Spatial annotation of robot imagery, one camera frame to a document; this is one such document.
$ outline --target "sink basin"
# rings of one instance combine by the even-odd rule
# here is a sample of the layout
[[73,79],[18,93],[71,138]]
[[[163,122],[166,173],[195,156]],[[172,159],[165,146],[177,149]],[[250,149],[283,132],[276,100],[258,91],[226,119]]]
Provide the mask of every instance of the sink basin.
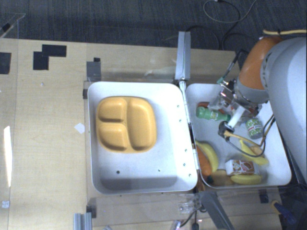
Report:
[[197,172],[178,87],[96,82],[88,89],[88,105],[92,181],[98,192],[118,195],[194,188]]

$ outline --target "white paper scrap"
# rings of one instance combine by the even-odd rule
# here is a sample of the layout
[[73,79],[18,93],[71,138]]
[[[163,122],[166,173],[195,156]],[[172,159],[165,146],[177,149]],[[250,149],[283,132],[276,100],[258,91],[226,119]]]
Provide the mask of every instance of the white paper scrap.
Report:
[[85,132],[85,126],[84,124],[78,123],[75,127],[74,127],[80,134],[83,134]]
[[2,208],[3,209],[8,209],[9,207],[10,207],[9,201],[2,201]]

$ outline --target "black cable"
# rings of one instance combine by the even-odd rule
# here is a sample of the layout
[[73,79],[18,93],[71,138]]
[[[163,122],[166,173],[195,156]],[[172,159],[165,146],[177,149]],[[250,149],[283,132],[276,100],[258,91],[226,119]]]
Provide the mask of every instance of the black cable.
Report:
[[230,140],[226,140],[226,142],[231,145],[233,148],[235,148],[236,150],[238,150],[239,152],[243,153],[246,156],[252,157],[252,158],[258,158],[261,157],[264,154],[265,151],[265,141],[263,142],[263,149],[262,152],[259,155],[251,155],[247,152],[242,151],[242,149],[238,148],[234,143],[230,142]]
[[197,210],[195,211],[195,220],[194,220],[194,223],[192,224],[192,230],[199,230],[200,228],[196,220],[197,220]]
[[190,26],[186,32],[190,32],[191,30],[195,29],[195,28],[201,28],[201,29],[204,29],[206,31],[209,31],[215,38],[215,41],[216,41],[216,44],[217,44],[217,47],[216,49],[220,49],[220,41],[219,41],[219,38],[217,37],[217,35],[213,32],[213,30],[211,30],[210,28],[207,28],[203,25],[192,25]]
[[[224,1],[224,0],[218,0],[218,2],[224,2],[224,3],[227,3],[227,4],[229,4],[230,6],[232,6],[235,10],[236,10],[236,12],[238,13],[238,19],[237,20],[240,20],[241,19],[241,15],[240,15],[240,11],[239,11],[239,9],[235,6],[235,5],[233,5],[232,3],[230,3],[230,2],[227,2],[227,1]],[[225,42],[225,39],[228,37],[228,34],[232,31],[232,29],[234,29],[235,28],[235,26],[237,25],[239,23],[239,21],[237,21],[237,22],[235,22],[234,24],[233,24],[233,26],[231,26],[229,29],[228,29],[228,31],[224,34],[224,36],[222,37],[222,43],[221,43],[221,50],[225,50],[225,48],[224,48],[224,42]]]
[[241,56],[242,53],[247,53],[245,50],[240,49],[237,53],[235,58],[233,59],[232,62],[230,62],[230,64],[228,65],[226,72],[224,73],[224,75],[216,82],[216,83],[221,83],[228,75],[228,73],[231,71],[231,69],[234,67],[235,63],[238,61],[239,57]]
[[[272,115],[270,118],[269,118],[269,120],[266,122],[266,124],[264,125],[264,127],[263,127],[263,129],[262,129],[262,132],[263,132],[263,136],[265,137],[265,128],[266,128],[266,126],[270,123],[270,126],[272,126],[272,124],[275,122],[275,118],[274,118],[274,115]],[[232,142],[230,142],[230,140],[229,139],[227,139],[226,140],[226,142],[229,144],[229,145],[231,145],[233,148],[235,148],[236,150],[238,150],[239,152],[241,152],[241,153],[243,153],[243,154],[245,154],[245,155],[247,155],[247,156],[249,156],[249,157],[252,157],[252,158],[258,158],[258,157],[260,157],[260,156],[262,156],[263,154],[264,154],[264,151],[265,151],[265,145],[266,145],[266,142],[265,142],[265,139],[264,139],[264,141],[263,141],[263,149],[262,149],[262,152],[259,154],[259,155],[251,155],[251,154],[249,154],[249,153],[247,153],[247,152],[244,152],[244,151],[242,151],[242,149],[240,149],[240,148],[238,148],[235,144],[233,144]]]
[[197,216],[196,214],[197,214],[197,211],[198,211],[198,210],[199,210],[201,213],[207,212],[207,210],[205,209],[204,206],[200,206],[199,208],[193,210],[192,213],[189,215],[189,217],[188,217],[183,223],[180,224],[180,228],[183,227],[183,226],[185,226],[185,225],[188,223],[188,221],[192,218],[192,216],[193,216],[194,214],[195,214],[195,221],[196,221],[196,216]]
[[212,1],[214,1],[214,2],[220,2],[220,1],[223,1],[223,0],[208,0],[208,1],[206,1],[206,2],[204,3],[202,9],[203,9],[203,11],[205,12],[205,14],[206,14],[210,19],[212,19],[213,21],[216,21],[216,22],[220,22],[220,23],[235,23],[235,22],[239,22],[239,21],[244,20],[244,19],[248,16],[248,14],[249,14],[249,12],[251,11],[252,7],[254,6],[254,4],[255,4],[258,0],[254,0],[254,1],[252,2],[252,4],[251,4],[249,10],[246,12],[246,14],[245,14],[240,20],[236,20],[236,21],[221,21],[221,20],[217,20],[217,19],[211,17],[211,16],[206,12],[205,6],[206,6],[206,4],[207,4],[208,2],[212,2]]
[[183,226],[185,226],[185,225],[188,223],[188,221],[192,218],[192,216],[195,214],[195,212],[197,212],[197,210],[198,210],[198,209],[194,210],[194,211],[189,215],[189,217],[188,217],[182,224],[180,224],[180,228],[182,228]]
[[230,36],[234,36],[234,35],[244,36],[246,38],[252,39],[255,43],[258,41],[258,39],[254,38],[254,37],[252,37],[250,35],[247,35],[245,33],[229,33],[229,34],[225,34],[225,36],[222,39],[222,42],[221,42],[222,50],[225,50],[225,41],[226,41],[226,39],[229,38]]

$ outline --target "gray carpet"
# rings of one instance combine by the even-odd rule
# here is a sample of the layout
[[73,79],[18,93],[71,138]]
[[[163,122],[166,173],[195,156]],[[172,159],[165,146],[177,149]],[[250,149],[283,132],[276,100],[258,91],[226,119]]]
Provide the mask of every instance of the gray carpet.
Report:
[[[218,23],[203,12],[207,0],[0,0],[1,13],[26,13],[20,38],[110,44],[177,46],[177,32],[191,30],[192,47],[218,49],[233,24]],[[241,17],[254,0],[225,0]],[[207,12],[233,21],[236,10],[211,2]],[[306,28],[306,0],[259,0],[227,37],[224,48],[249,51],[264,28]]]

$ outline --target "green bottle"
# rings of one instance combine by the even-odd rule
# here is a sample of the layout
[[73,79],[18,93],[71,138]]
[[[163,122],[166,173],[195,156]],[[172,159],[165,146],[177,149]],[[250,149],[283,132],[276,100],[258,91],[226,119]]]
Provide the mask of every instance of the green bottle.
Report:
[[204,119],[208,119],[208,120],[212,119],[212,120],[215,120],[215,121],[224,120],[224,121],[227,121],[227,122],[231,118],[231,116],[228,115],[228,114],[222,114],[219,111],[209,110],[208,108],[205,108],[205,107],[202,107],[202,106],[197,107],[196,117],[204,118]]

